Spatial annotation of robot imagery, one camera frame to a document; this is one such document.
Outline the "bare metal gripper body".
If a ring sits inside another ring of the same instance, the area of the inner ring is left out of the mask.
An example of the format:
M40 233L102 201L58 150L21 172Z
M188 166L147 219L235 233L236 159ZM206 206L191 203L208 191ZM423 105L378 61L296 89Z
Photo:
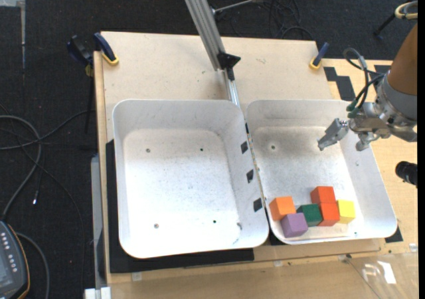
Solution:
M416 142L416 119L399 112L389 103L365 102L361 107L348 106L349 128L356 134L372 132L379 138L395 136Z

